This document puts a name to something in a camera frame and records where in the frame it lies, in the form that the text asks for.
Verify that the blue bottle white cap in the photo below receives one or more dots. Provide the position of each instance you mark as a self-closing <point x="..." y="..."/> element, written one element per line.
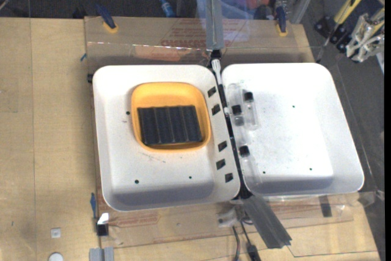
<point x="167" y="6"/>

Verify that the orange plastic bowl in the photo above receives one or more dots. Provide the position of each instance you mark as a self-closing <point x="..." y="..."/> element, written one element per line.
<point x="171" y="93"/>

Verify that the black ribbed rectangular tray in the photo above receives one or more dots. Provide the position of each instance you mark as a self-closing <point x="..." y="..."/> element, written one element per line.
<point x="169" y="125"/>

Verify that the clear plastic bottle black cap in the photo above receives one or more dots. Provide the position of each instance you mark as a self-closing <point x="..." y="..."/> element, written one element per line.
<point x="252" y="168"/>
<point x="239" y="121"/>
<point x="234" y="94"/>
<point x="251" y="114"/>

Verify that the white plastic tray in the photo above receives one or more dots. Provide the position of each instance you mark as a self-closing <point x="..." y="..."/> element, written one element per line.
<point x="299" y="137"/>
<point x="159" y="171"/>

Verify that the thin black and white rod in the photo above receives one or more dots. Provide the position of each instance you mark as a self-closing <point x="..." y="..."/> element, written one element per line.
<point x="220" y="82"/>

